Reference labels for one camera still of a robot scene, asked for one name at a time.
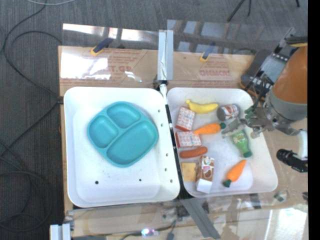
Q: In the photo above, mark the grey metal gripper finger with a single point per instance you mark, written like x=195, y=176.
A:
x=257, y=132
x=235, y=126

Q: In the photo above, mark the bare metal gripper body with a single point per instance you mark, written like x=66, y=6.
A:
x=262, y=117

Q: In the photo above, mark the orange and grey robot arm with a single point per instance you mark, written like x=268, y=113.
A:
x=292, y=79

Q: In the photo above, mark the small red and white can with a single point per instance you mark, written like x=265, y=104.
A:
x=228, y=112

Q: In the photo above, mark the green plastic bottle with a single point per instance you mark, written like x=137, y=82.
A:
x=241, y=142

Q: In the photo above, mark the orange carrot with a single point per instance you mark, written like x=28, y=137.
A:
x=208, y=128
x=236, y=172

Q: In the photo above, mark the white plastic tray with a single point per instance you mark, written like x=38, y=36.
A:
x=117, y=186
x=220, y=156

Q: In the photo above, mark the yellow banana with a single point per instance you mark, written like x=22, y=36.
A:
x=202, y=107

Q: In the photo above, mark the orange and white carton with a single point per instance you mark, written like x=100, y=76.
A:
x=188, y=139
x=185, y=119

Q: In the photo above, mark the orange sausage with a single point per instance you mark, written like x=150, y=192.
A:
x=193, y=152

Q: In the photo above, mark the brown and white milk carton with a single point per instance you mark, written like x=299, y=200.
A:
x=205, y=172

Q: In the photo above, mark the yellow square biscuit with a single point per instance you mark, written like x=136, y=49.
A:
x=188, y=172

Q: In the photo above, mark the blue divided plate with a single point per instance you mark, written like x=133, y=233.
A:
x=125, y=136

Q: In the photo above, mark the brown cardboard board red print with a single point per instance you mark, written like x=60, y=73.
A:
x=140, y=69

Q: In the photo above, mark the black cylinder on white bracket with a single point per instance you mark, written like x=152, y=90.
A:
x=291, y=159

